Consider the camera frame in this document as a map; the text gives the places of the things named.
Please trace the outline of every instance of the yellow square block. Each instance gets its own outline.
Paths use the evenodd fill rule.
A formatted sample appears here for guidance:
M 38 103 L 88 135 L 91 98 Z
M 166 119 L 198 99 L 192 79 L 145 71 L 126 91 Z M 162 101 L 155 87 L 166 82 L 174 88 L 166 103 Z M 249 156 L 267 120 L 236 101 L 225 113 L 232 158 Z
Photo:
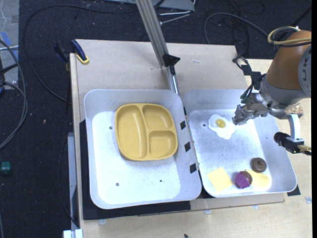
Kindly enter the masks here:
M 222 167 L 209 172 L 207 177 L 216 191 L 222 191 L 233 185 L 230 177 Z

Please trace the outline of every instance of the egg white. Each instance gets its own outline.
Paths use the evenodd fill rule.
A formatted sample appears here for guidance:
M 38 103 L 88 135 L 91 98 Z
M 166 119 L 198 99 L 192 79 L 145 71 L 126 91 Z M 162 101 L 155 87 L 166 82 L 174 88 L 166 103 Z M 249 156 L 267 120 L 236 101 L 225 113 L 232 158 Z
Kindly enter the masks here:
M 217 125 L 216 121 L 218 119 L 221 119 L 225 122 L 225 127 L 221 128 Z M 222 137 L 224 139 L 230 139 L 231 135 L 234 133 L 235 131 L 235 125 L 228 121 L 226 118 L 221 117 L 219 115 L 212 115 L 209 118 L 209 125 L 208 125 L 209 129 L 213 130 L 214 132 L 217 133 L 217 135 L 219 137 Z

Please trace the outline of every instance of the egg yolk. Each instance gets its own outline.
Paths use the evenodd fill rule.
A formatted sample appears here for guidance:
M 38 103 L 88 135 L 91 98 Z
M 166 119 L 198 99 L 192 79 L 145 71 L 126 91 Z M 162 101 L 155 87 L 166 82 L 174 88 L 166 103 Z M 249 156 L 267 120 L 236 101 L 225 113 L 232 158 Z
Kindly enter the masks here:
M 216 120 L 216 124 L 220 128 L 225 128 L 226 127 L 226 122 L 224 120 L 222 120 L 222 119 L 217 119 Z

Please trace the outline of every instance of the robotic arm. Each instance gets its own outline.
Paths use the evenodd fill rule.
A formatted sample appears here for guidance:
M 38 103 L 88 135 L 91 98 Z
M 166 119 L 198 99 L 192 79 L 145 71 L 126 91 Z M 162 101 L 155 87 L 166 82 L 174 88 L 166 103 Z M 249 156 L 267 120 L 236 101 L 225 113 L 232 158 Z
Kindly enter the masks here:
M 250 91 L 245 97 L 245 105 L 237 106 L 232 120 L 235 125 L 242 125 L 249 119 L 265 117 L 268 113 L 278 119 L 288 119 L 291 135 L 278 132 L 274 140 L 291 153 L 311 154 L 311 148 L 304 146 L 300 138 L 299 118 L 303 110 L 299 101 L 311 98 L 312 33 L 292 28 L 295 32 L 286 41 L 272 41 L 278 30 L 280 28 L 268 37 L 268 41 L 278 45 L 279 50 L 260 81 L 259 92 Z

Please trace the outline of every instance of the brown round object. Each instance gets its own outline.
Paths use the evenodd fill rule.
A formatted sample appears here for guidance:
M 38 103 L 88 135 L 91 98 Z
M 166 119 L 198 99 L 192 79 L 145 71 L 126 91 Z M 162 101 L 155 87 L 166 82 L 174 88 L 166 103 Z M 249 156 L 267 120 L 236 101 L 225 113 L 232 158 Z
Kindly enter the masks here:
M 266 170 L 266 162 L 261 158 L 253 158 L 251 160 L 251 168 L 254 172 L 262 173 Z

